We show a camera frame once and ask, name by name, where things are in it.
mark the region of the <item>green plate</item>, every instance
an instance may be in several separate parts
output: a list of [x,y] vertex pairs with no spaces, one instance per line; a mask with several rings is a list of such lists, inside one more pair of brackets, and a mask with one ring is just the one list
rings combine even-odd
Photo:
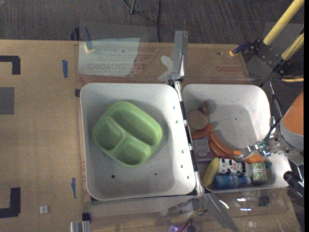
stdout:
[[159,147],[160,124],[136,105],[118,101],[108,107],[92,130],[95,143],[128,167],[144,164]]

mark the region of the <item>wooden surface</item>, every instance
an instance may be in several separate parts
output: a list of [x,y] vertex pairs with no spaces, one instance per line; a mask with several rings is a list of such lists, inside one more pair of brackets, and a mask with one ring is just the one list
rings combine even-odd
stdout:
[[[21,58],[21,74],[12,75],[11,63],[0,62],[0,87],[14,87],[14,114],[0,115],[0,209],[9,206],[10,188],[21,188],[21,213],[0,218],[0,231],[69,231],[81,221],[85,189],[76,88],[76,42],[0,41],[0,55]],[[68,62],[64,77],[62,60]],[[71,188],[76,179],[76,198]],[[272,196],[271,205],[243,213],[235,196],[220,196],[240,228],[256,221],[259,231],[300,231],[291,201],[285,192]],[[40,215],[47,205],[48,214]],[[182,226],[187,217],[173,214],[135,214],[96,217],[95,232],[165,232],[171,224]],[[194,217],[197,232],[223,230],[210,215]]]

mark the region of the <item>orange curved object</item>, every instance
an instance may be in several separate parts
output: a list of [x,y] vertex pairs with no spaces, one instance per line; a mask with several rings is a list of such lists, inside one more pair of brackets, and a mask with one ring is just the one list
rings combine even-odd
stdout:
[[282,118],[284,127],[298,135],[304,135],[304,91],[292,103]]

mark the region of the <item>dark floor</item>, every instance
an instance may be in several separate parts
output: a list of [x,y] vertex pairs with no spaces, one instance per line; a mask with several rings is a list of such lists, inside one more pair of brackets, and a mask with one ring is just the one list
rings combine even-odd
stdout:
[[[172,42],[174,31],[185,29],[189,31],[190,43],[242,44],[264,37],[293,0],[137,0],[132,15],[129,7],[133,0],[2,1],[0,39],[71,40],[72,30],[81,25],[95,28],[92,33],[96,38],[109,38],[117,28],[100,27],[109,24],[152,27],[143,31],[149,41]],[[300,33],[304,14],[303,7],[290,21],[289,31],[282,35],[283,39],[290,40],[277,41],[279,50],[292,43]],[[303,58],[302,48],[291,59],[301,73]],[[275,82],[276,92],[286,110],[303,85],[286,87]],[[304,224],[302,205],[297,202],[300,221]]]

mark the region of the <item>teal object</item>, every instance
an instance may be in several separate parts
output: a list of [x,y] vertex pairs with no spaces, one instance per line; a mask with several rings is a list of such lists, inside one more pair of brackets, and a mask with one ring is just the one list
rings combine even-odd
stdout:
[[108,107],[92,129],[92,138],[103,152],[127,167],[148,161],[162,137],[160,124],[128,101]]

